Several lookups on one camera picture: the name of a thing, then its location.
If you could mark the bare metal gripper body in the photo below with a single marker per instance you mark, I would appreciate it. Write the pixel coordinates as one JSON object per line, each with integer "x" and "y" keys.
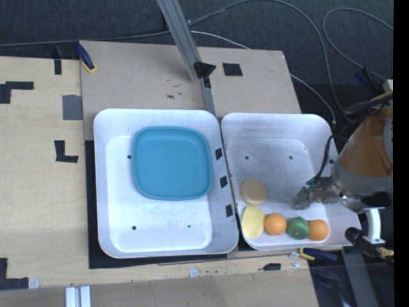
{"x": 326, "y": 193}

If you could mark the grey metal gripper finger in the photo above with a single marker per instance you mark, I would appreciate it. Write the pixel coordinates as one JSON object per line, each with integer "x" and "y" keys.
{"x": 299, "y": 202}
{"x": 304, "y": 190}

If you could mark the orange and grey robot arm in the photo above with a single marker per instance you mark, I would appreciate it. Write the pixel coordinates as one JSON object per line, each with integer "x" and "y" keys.
{"x": 364, "y": 152}

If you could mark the green toy apple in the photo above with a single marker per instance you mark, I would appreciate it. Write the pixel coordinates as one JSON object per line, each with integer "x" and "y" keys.
{"x": 297, "y": 228}

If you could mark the orange toy orange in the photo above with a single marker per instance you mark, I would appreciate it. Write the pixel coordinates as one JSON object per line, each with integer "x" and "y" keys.
{"x": 319, "y": 230}
{"x": 275, "y": 224}

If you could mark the beige round biscuit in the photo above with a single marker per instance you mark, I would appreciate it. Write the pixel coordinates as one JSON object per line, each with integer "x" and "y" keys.
{"x": 253, "y": 192}

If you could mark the yellow toy lemon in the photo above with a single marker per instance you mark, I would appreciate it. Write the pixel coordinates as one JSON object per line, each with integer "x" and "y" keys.
{"x": 252, "y": 222}

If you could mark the white plastic tray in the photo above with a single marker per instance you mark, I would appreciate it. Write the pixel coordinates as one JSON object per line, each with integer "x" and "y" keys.
{"x": 274, "y": 146}
{"x": 159, "y": 225}

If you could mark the blue plate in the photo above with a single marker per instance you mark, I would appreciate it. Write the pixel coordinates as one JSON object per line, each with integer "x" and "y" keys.
{"x": 172, "y": 163}

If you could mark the brown cardboard board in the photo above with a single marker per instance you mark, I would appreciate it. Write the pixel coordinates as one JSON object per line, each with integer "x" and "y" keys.
{"x": 143, "y": 82}

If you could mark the black cylinder on white bracket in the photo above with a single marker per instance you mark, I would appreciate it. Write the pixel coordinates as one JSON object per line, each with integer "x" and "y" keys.
{"x": 373, "y": 225}

